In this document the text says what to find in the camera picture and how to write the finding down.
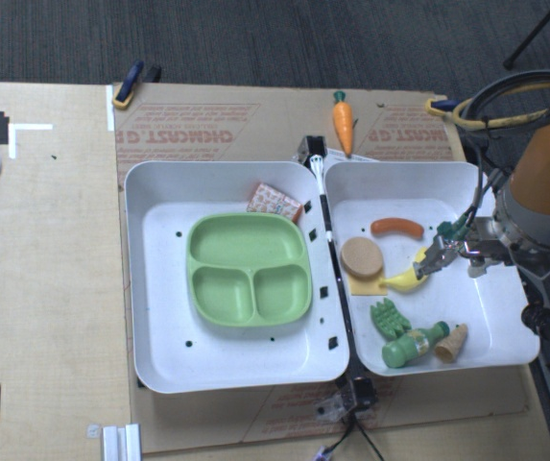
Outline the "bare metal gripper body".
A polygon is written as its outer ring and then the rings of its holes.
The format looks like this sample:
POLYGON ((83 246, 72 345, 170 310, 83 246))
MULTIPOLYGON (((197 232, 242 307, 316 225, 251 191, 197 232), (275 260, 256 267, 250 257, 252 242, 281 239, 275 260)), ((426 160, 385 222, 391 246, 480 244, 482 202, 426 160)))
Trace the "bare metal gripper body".
POLYGON ((480 278, 491 266, 513 266, 509 248, 497 237, 490 217, 476 217, 466 233, 461 257, 468 260, 467 273, 480 278))

